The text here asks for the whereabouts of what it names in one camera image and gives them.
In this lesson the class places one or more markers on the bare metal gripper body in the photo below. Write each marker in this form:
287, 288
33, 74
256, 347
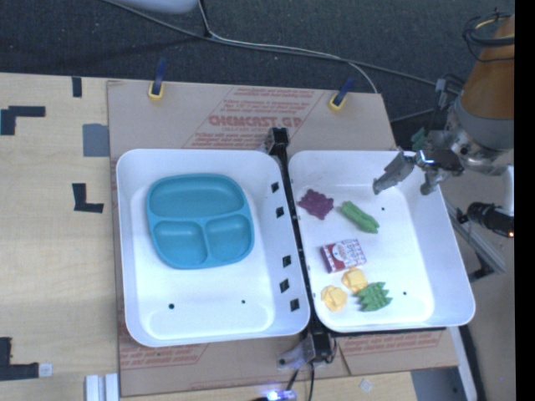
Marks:
451, 157

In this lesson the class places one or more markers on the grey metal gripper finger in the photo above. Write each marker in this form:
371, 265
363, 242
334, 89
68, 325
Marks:
393, 174
431, 181

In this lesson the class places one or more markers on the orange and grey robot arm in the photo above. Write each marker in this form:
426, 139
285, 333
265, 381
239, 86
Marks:
489, 82

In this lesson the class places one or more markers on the green toy bean pods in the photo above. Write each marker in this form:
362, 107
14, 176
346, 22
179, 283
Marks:
359, 216

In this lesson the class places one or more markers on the white plastic tray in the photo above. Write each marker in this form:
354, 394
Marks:
409, 257
209, 303

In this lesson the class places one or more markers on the purple toy grapes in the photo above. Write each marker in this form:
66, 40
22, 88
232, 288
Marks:
316, 204

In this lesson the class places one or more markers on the red and white carton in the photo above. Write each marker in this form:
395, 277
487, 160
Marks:
343, 255

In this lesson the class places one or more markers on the thin black rod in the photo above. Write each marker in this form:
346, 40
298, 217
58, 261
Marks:
295, 207

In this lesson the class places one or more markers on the yellow toy food piece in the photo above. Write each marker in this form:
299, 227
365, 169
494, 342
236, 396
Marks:
333, 298
354, 280

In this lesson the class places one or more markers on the green toy leafy vegetable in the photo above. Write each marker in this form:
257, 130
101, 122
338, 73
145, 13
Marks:
373, 297

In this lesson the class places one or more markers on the blue divided plate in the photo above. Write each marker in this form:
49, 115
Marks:
196, 219

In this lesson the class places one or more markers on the brown cardboard board red print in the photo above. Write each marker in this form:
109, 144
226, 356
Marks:
188, 119

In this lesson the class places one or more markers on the black cylinder on white bracket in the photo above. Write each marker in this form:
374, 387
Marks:
489, 217

